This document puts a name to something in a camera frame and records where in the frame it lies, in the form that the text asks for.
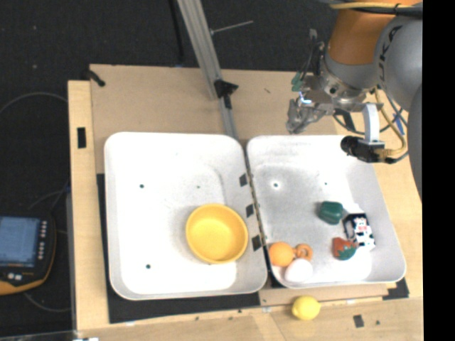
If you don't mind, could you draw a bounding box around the white toy egg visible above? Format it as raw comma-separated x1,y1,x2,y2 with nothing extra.
284,259,314,283

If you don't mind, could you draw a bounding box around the pale wood board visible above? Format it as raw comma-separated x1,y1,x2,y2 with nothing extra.
67,63,424,333

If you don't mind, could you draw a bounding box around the yellow toy lemon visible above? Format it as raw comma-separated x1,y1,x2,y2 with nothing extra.
291,295,322,321

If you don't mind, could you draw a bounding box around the white plastic tray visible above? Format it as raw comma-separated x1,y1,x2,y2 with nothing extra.
245,134,407,290
103,131,268,301

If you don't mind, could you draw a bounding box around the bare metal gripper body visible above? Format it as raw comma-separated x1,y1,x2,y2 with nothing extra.
301,74,368,117

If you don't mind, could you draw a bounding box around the orange toy fruit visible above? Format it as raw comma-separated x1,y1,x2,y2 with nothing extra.
268,242,296,268

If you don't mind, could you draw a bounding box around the yellow bowl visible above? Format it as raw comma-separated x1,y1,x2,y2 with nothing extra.
185,203,250,265

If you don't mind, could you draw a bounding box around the green toy pepper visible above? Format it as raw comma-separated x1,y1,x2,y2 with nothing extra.
317,200,345,226

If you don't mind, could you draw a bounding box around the red toy strawberry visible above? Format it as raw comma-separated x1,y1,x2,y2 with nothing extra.
331,237,358,261

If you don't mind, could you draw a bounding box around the black cylinder on white bracket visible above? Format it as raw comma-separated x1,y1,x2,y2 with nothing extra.
340,103,387,164

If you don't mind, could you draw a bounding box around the orange toy doughnut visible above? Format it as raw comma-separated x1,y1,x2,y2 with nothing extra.
294,243,314,262

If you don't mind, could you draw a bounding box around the white carton with cow print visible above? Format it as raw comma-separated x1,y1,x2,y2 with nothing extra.
342,212,377,252

